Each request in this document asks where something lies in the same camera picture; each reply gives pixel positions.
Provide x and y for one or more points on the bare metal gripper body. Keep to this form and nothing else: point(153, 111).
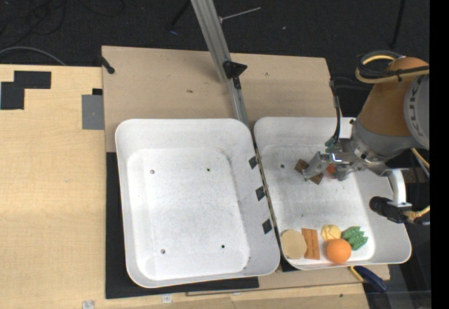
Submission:
point(352, 157)

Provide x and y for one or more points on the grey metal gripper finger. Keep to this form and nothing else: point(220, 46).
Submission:
point(315, 165)
point(343, 173)

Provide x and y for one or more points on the brown chocolate biscuit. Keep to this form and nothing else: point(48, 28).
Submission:
point(300, 165)

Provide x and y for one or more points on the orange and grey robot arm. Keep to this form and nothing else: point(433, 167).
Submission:
point(384, 107)

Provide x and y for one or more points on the white plastic tray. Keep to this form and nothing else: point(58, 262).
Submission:
point(315, 205)
point(189, 209)

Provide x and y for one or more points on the yellow faceted toy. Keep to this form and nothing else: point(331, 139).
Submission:
point(330, 232)

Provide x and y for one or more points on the green pea pods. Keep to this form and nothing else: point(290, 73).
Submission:
point(356, 238)

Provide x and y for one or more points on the orange rectangular waffle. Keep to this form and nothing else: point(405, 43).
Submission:
point(311, 243)

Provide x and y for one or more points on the orange fruit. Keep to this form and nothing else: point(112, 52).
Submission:
point(338, 251)

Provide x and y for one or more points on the round tan biscuit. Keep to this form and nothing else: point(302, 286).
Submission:
point(293, 244)

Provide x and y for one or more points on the brown cardboard board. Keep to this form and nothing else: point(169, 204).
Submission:
point(168, 90)

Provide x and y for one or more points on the black cylinder on white bracket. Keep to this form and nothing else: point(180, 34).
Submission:
point(389, 210)

